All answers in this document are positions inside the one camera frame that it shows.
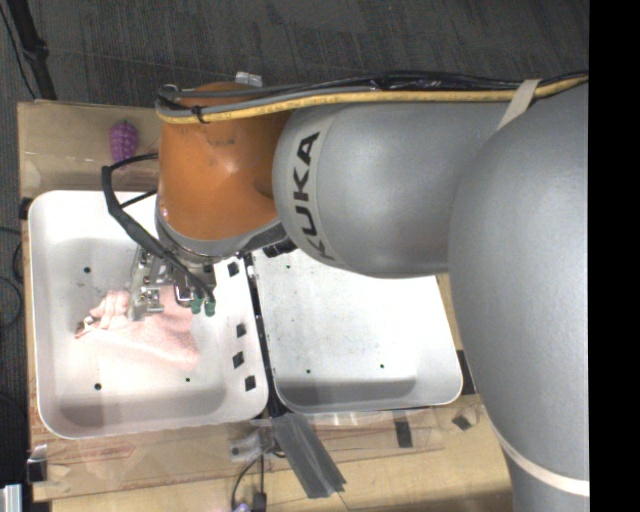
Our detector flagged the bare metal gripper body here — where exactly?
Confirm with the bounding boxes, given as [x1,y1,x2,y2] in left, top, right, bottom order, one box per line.
[128,242,218,322]

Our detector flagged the person's hand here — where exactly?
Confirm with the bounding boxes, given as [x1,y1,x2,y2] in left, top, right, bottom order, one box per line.
[74,289,133,338]

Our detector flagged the white plastic tray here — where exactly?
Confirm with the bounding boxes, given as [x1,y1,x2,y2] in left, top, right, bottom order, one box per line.
[27,189,271,441]
[249,246,464,416]

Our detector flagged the purple grapes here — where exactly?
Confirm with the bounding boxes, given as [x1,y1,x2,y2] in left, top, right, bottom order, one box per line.
[108,119,140,164]

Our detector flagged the brown cardboard board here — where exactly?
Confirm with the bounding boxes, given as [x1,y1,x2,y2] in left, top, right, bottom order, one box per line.
[17,99,512,504]

